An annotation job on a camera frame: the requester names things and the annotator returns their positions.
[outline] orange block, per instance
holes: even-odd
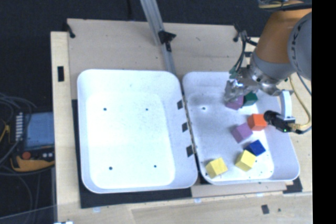
[[[261,131],[267,126],[263,114],[252,114],[247,118],[247,124],[252,131]]]

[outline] wooden table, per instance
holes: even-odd
[[[192,198],[81,209],[71,100],[76,99],[78,74],[88,68],[165,70],[161,49],[153,44],[146,22],[69,19],[76,35],[51,32],[53,103],[56,148],[58,221],[76,223],[311,223],[311,131],[290,134],[300,163],[303,190],[284,194],[298,181],[192,187]],[[233,42],[233,26],[165,24],[172,41],[179,79],[190,71],[228,71],[241,46]],[[299,80],[295,85],[311,109],[311,98]],[[290,89],[288,82],[280,87]],[[293,115],[306,122],[293,96]]]

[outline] block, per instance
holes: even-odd
[[[228,170],[226,164],[221,157],[209,162],[205,166],[205,169],[209,174],[210,178],[214,178]]]
[[[234,110],[238,110],[243,106],[244,96],[240,95],[236,98],[236,100],[225,103],[225,106]]]
[[[252,131],[261,131],[267,126],[263,114],[252,114],[247,118],[247,124]]]
[[[250,151],[244,150],[236,159],[235,165],[243,171],[249,171],[256,162],[256,155]]]
[[[235,127],[232,131],[232,136],[237,141],[237,143],[240,143],[244,139],[248,138],[250,135],[253,134],[253,131],[248,126],[247,123],[243,123],[237,127]]]
[[[259,156],[261,153],[264,153],[266,149],[260,142],[260,140],[256,140],[252,143],[250,143],[248,146],[244,148],[245,150],[251,152],[252,154]]]
[[[244,96],[243,106],[253,105],[258,101],[258,97],[254,92],[249,92]]]

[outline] white tray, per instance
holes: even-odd
[[[247,122],[253,113],[267,110],[280,112],[277,97],[258,91],[258,101],[251,106],[233,110],[224,105],[224,89],[228,72],[191,72],[183,78],[188,116],[202,176],[211,184],[225,185],[248,182],[287,181],[300,172],[299,163],[288,133],[273,126],[253,131],[248,139],[237,143],[231,129]],[[235,166],[239,153],[249,143],[260,140],[266,152],[257,156],[253,168],[245,172]],[[222,157],[228,171],[210,178],[205,165]]]
[[[91,69],[79,75],[77,89],[81,175],[90,191],[178,189],[196,182],[176,76]]]

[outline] yellow block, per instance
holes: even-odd
[[[218,176],[228,170],[226,164],[221,157],[209,162],[205,166],[205,169],[208,172],[210,178],[214,178],[215,176]]]
[[[249,171],[256,162],[256,156],[250,151],[244,150],[236,159],[235,165],[244,171]]]

